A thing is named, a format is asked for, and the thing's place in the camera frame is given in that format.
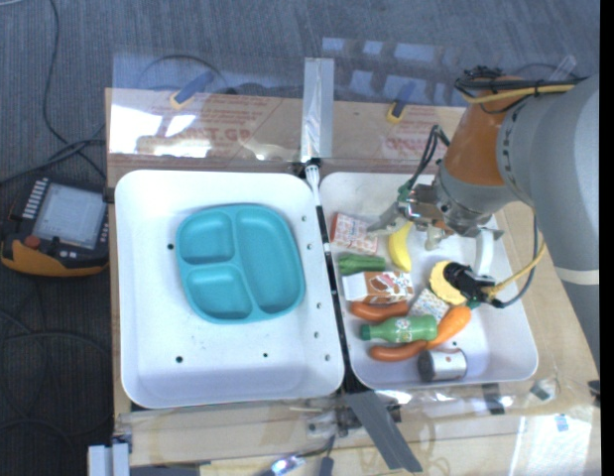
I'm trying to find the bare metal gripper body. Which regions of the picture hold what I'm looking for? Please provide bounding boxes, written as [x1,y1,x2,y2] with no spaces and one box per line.
[397,182,492,236]

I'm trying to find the yellow banana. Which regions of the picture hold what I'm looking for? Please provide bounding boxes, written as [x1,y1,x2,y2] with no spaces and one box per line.
[387,219,416,274]

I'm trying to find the orange and white packet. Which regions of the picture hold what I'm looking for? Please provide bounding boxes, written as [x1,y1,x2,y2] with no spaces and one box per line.
[330,212,380,256]

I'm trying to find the green broccoli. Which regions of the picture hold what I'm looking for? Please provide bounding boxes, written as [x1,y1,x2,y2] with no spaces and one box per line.
[337,253,388,277]

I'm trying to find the yellow round biscuit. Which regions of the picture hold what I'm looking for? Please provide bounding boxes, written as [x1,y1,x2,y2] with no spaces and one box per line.
[428,260,469,304]

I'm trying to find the white and brown carton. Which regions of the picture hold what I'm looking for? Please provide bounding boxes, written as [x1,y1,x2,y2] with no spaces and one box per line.
[341,270,416,306]

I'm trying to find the orange sausage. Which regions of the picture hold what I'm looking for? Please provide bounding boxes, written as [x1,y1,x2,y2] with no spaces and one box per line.
[349,298,411,323]
[368,338,430,364]

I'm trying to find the white patterned packet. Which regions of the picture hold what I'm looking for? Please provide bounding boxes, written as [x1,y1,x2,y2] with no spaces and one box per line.
[408,288,452,324]

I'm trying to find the orange carrot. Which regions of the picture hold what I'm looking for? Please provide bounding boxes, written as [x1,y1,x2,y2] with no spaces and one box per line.
[425,304,473,351]

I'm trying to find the white plastic tray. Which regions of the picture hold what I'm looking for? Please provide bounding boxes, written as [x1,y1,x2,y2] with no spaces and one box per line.
[113,169,346,410]
[317,170,540,391]

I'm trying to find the green bottle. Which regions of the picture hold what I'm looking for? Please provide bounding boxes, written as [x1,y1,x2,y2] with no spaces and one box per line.
[359,313,439,345]

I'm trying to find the blue divided plate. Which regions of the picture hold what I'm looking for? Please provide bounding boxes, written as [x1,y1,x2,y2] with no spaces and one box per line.
[175,203,307,324]

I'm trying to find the silver can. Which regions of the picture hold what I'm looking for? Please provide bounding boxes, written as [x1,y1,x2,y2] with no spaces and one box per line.
[416,347,469,384]

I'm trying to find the brown cardboard board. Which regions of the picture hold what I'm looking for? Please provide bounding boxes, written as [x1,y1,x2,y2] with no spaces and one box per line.
[103,86,601,468]

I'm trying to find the black cylinder on white bracket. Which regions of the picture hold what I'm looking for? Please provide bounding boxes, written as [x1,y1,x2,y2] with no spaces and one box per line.
[443,230,497,303]

